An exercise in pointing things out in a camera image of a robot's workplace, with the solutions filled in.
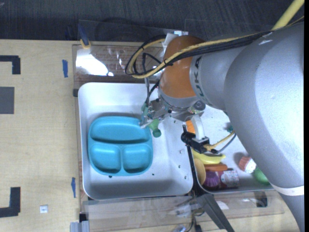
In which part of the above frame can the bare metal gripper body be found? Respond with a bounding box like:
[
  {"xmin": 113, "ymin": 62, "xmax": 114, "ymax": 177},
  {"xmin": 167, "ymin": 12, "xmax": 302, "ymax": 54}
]
[{"xmin": 146, "ymin": 98, "xmax": 173, "ymax": 120}]

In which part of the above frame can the blue divided plate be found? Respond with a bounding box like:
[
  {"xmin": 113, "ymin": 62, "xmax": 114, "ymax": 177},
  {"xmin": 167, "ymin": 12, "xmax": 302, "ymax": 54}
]
[{"xmin": 87, "ymin": 116, "xmax": 154, "ymax": 177}]

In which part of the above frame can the orange carrot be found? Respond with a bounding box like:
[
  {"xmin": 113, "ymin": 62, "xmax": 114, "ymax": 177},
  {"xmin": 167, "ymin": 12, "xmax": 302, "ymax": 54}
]
[{"xmin": 185, "ymin": 120, "xmax": 196, "ymax": 134}]

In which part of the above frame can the white plastic tray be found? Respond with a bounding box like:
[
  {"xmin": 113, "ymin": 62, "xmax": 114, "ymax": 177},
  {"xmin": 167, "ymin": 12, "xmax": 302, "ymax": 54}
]
[
  {"xmin": 188, "ymin": 104, "xmax": 276, "ymax": 194},
  {"xmin": 77, "ymin": 82, "xmax": 194, "ymax": 201}
]

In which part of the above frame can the thin black rod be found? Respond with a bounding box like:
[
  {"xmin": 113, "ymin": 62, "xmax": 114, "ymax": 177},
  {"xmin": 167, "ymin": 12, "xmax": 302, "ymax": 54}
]
[{"xmin": 183, "ymin": 124, "xmax": 195, "ymax": 198}]

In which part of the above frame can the yellow round biscuit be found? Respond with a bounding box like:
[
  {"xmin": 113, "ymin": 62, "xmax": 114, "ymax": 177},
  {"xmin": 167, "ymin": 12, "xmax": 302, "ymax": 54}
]
[{"xmin": 194, "ymin": 158, "xmax": 207, "ymax": 186}]

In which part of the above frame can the yellow banana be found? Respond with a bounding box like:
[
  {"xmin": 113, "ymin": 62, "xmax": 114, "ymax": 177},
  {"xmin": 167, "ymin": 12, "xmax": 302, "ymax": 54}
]
[{"xmin": 192, "ymin": 148, "xmax": 226, "ymax": 165}]

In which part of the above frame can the orange sausage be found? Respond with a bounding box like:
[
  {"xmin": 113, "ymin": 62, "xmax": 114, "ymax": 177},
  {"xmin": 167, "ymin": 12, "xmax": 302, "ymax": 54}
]
[{"xmin": 204, "ymin": 163, "xmax": 229, "ymax": 172}]

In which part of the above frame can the orange and white cupcake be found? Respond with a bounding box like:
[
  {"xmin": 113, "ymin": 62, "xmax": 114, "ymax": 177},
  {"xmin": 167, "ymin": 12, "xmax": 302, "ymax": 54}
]
[{"xmin": 238, "ymin": 156, "xmax": 257, "ymax": 174}]

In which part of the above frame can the green round toy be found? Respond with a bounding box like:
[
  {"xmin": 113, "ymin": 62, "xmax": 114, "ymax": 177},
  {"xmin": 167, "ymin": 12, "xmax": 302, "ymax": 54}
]
[{"xmin": 252, "ymin": 167, "xmax": 271, "ymax": 186}]

